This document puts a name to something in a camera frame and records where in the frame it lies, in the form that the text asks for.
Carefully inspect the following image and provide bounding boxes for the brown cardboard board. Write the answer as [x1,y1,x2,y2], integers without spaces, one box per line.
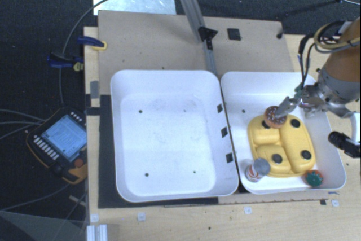
[97,9,331,206]

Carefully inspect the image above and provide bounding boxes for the black block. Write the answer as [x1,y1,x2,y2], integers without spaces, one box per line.
[227,27,243,41]

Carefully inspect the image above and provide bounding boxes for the brown iced doughnut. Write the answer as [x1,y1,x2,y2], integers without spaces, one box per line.
[263,105,288,129]

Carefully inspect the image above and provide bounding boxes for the red and white can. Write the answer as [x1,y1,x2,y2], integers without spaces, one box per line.
[244,157,271,183]

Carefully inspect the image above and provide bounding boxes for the yellow divided plate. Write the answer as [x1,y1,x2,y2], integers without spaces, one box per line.
[246,113,317,178]

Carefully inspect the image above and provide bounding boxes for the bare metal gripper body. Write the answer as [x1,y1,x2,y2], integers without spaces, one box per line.
[296,84,355,120]

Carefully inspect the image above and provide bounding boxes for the black cylinder on white bracket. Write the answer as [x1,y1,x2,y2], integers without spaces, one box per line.
[328,112,361,158]

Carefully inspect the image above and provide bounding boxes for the orange fruit with green top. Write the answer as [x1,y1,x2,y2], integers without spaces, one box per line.
[303,169,324,188]

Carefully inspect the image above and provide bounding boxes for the white plastic tray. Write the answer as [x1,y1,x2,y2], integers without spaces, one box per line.
[220,71,347,196]
[109,69,240,203]

